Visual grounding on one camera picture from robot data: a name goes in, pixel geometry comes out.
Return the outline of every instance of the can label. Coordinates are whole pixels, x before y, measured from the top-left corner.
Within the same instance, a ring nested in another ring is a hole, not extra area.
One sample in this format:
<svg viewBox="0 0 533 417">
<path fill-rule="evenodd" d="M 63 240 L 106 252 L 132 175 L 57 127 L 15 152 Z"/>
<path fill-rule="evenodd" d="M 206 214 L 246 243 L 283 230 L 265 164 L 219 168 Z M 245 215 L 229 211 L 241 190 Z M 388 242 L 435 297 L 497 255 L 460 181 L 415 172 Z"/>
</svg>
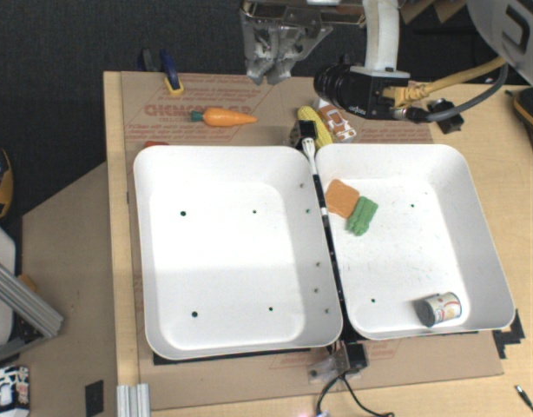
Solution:
<svg viewBox="0 0 533 417">
<path fill-rule="evenodd" d="M 461 302 L 455 294 L 448 292 L 425 298 L 416 305 L 419 320 L 428 328 L 443 321 L 461 316 Z"/>
</svg>

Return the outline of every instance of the black pen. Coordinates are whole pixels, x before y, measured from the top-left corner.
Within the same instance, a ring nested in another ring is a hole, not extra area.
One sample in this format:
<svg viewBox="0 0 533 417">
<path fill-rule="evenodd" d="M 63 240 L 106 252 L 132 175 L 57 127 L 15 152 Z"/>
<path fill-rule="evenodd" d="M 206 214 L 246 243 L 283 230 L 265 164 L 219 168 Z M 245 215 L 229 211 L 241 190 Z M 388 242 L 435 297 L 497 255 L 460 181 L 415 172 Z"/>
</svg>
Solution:
<svg viewBox="0 0 533 417">
<path fill-rule="evenodd" d="M 519 385 L 516 386 L 516 390 L 517 390 L 517 393 L 519 394 L 519 396 L 523 399 L 523 401 L 525 402 L 525 404 L 530 407 L 530 410 L 533 412 L 533 404 L 531 403 L 530 399 L 529 399 L 529 396 L 527 395 L 527 393 L 525 391 L 523 391 L 521 389 L 521 387 Z"/>
</svg>

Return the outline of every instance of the cardboard sheet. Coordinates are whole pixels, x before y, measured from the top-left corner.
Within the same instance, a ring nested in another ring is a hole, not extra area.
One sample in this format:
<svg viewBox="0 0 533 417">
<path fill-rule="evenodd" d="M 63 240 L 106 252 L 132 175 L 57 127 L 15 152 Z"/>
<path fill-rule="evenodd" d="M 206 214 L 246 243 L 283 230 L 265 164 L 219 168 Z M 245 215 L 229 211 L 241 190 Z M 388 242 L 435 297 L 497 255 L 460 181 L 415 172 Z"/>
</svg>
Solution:
<svg viewBox="0 0 533 417">
<path fill-rule="evenodd" d="M 143 321 L 141 256 L 135 206 L 133 161 L 146 141 L 169 144 L 285 144 L 297 109 L 313 103 L 311 78 L 293 78 L 276 86 L 256 86 L 245 76 L 181 75 L 186 92 L 169 95 L 161 73 L 122 72 L 128 198 L 135 285 L 141 382 L 148 383 L 153 410 L 316 394 L 306 367 L 326 356 L 325 348 L 178 364 L 154 363 Z M 192 109 L 219 106 L 252 113 L 254 124 L 211 128 L 190 122 Z M 355 142 L 431 143 L 426 125 L 366 121 L 346 116 L 356 129 Z M 503 372 L 491 332 L 366 341 L 370 366 L 352 379 L 357 388 L 484 377 Z"/>
</svg>

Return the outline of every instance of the wooden edge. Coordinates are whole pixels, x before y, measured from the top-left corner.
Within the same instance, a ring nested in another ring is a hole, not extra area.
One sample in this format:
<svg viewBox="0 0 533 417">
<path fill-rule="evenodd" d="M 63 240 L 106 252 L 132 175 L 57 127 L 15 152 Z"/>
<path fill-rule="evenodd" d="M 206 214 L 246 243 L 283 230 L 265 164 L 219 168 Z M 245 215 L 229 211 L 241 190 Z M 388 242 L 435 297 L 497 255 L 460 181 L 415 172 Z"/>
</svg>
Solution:
<svg viewBox="0 0 533 417">
<path fill-rule="evenodd" d="M 445 23 L 455 16 L 464 6 L 465 0 L 437 0 L 434 2 L 434 10 L 437 13 L 440 23 Z"/>
<path fill-rule="evenodd" d="M 119 385 L 139 383 L 134 280 L 129 231 L 128 178 L 123 134 L 122 74 L 103 73 L 109 170 L 110 237 L 115 305 L 116 366 Z"/>
<path fill-rule="evenodd" d="M 405 24 L 410 23 L 436 1 L 437 0 L 419 0 L 415 4 L 411 4 L 409 1 L 405 2 L 401 8 L 401 14 Z"/>
</svg>

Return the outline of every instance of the yellow corn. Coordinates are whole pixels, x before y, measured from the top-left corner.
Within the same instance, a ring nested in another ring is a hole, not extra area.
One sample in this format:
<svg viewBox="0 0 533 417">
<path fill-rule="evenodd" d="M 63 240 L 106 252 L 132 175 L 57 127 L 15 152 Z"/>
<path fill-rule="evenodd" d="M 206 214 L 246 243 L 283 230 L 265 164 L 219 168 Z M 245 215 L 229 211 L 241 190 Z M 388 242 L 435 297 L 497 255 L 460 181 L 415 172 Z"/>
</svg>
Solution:
<svg viewBox="0 0 533 417">
<path fill-rule="evenodd" d="M 317 139 L 315 139 L 315 148 L 319 149 L 323 145 L 333 143 L 332 136 L 326 129 L 325 124 L 320 119 L 317 112 L 311 107 L 301 107 L 298 109 L 298 119 L 300 121 L 313 121 L 315 122 L 315 127 L 317 127 Z"/>
</svg>

